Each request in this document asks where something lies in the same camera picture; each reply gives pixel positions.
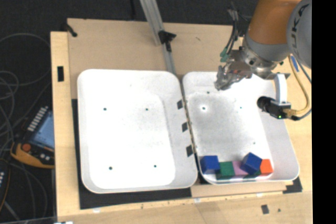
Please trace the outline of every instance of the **blue block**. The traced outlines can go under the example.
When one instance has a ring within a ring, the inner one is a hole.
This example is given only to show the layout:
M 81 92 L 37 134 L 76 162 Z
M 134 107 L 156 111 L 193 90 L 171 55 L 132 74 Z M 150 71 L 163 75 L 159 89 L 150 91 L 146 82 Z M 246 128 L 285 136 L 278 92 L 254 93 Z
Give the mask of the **blue block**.
M 217 156 L 204 156 L 200 163 L 203 174 L 215 174 L 221 168 Z
M 244 157 L 243 161 L 241 162 L 240 169 L 248 172 L 250 175 L 253 175 L 259 171 L 262 160 L 263 159 L 250 152 Z

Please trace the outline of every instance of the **purple block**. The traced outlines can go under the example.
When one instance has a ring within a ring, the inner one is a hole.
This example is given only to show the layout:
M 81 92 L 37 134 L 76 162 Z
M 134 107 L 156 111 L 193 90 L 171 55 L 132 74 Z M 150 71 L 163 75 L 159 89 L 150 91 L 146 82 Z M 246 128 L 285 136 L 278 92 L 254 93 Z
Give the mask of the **purple block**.
M 219 160 L 217 156 L 204 156 L 201 161 L 201 169 L 203 174 L 214 174 L 219 170 Z
M 248 172 L 240 169 L 240 166 L 242 165 L 241 161 L 232 161 L 232 165 L 235 171 L 235 176 L 233 178 L 244 178 L 248 175 Z
M 250 175 L 253 175 L 259 171 L 262 160 L 263 159 L 250 152 L 241 162 L 240 169 L 248 172 Z

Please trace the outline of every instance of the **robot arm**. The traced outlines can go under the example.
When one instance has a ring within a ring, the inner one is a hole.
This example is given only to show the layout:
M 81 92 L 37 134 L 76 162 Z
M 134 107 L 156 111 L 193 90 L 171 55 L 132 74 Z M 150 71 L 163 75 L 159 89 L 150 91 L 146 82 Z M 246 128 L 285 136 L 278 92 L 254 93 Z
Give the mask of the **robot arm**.
M 218 67 L 217 90 L 228 89 L 252 74 L 274 79 L 278 85 L 283 80 L 272 70 L 290 54 L 311 68 L 312 0 L 259 0 L 239 50 L 232 50 L 238 15 L 233 9 L 229 13 L 234 20 L 233 34 L 220 55 L 224 65 Z M 278 100 L 279 96 L 277 92 L 276 100 L 263 98 L 258 106 L 277 118 L 286 118 L 283 111 L 289 110 L 290 104 Z

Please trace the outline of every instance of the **black bracket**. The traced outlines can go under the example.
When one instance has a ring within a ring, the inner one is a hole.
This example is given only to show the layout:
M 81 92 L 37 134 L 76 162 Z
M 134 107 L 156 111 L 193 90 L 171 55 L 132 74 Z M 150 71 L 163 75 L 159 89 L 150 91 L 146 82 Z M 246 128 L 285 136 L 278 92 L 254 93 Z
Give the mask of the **black bracket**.
M 159 38 L 161 41 L 161 44 L 166 44 L 167 51 L 171 52 L 172 47 L 170 46 L 170 42 L 176 37 L 176 34 L 172 34 L 169 32 L 166 32 L 164 30 L 161 30 L 159 32 Z

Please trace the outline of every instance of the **empty white tray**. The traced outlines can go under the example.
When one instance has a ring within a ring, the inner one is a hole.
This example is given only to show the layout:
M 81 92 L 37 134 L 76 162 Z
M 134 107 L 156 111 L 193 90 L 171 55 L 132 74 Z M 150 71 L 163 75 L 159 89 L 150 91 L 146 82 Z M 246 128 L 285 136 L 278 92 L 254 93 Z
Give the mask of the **empty white tray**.
M 77 86 L 81 177 L 88 190 L 121 193 L 195 183 L 176 76 L 90 69 L 80 74 Z
M 191 72 L 183 78 L 198 162 L 205 155 L 217 155 L 220 162 L 241 161 L 252 152 L 260 158 L 269 158 L 274 172 L 268 177 L 228 180 L 217 180 L 214 174 L 206 174 L 205 180 L 224 184 L 295 179 L 299 165 L 284 120 L 273 118 L 257 106 L 261 96 L 275 98 L 273 82 L 253 75 L 234 83 L 230 89 L 218 91 L 214 87 L 216 75 Z

